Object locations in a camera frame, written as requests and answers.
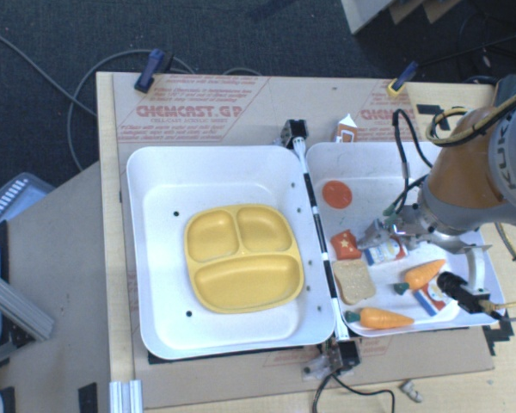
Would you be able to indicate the red carton with yellow star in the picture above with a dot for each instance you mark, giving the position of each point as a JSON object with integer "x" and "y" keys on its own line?
{"x": 345, "y": 245}

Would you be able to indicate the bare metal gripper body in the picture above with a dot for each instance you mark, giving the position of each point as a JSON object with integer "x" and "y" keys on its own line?
{"x": 415, "y": 224}

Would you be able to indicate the yellow divided plate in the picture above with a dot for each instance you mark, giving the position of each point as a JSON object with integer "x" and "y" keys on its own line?
{"x": 245, "y": 260}

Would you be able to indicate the brown cardboard board red print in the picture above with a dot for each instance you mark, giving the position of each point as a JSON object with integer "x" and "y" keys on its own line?
{"x": 241, "y": 114}

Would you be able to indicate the brown bread slice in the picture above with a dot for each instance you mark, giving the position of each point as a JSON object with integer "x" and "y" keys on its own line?
{"x": 353, "y": 281}

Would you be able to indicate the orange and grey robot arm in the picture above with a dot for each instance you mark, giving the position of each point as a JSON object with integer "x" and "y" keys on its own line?
{"x": 468, "y": 174}

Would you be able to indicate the orange and white carton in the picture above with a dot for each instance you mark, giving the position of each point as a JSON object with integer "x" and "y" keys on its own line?
{"x": 346, "y": 131}

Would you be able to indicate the thin black and white rod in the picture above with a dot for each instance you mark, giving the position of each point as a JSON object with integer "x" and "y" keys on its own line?
{"x": 319, "y": 226}

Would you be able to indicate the black cylinder on white bracket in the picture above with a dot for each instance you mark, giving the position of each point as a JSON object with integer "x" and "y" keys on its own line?
{"x": 460, "y": 291}

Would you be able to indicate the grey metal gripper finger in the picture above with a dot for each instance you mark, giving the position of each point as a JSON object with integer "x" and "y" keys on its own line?
{"x": 373, "y": 233}
{"x": 416, "y": 243}

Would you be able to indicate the orange carrot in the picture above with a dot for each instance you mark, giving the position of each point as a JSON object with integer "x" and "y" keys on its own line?
{"x": 382, "y": 318}
{"x": 423, "y": 274}

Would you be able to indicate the orange round disc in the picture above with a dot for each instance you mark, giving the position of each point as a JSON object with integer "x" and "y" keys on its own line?
{"x": 337, "y": 194}

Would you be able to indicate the white plastic tray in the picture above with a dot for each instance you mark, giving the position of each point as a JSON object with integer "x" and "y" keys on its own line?
{"x": 370, "y": 166}
{"x": 163, "y": 252}

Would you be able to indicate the white bottle with colourful label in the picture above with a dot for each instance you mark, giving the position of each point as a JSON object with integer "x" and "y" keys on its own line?
{"x": 387, "y": 252}

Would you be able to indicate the red white and blue carton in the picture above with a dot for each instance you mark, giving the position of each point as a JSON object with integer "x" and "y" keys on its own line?
{"x": 432, "y": 297}

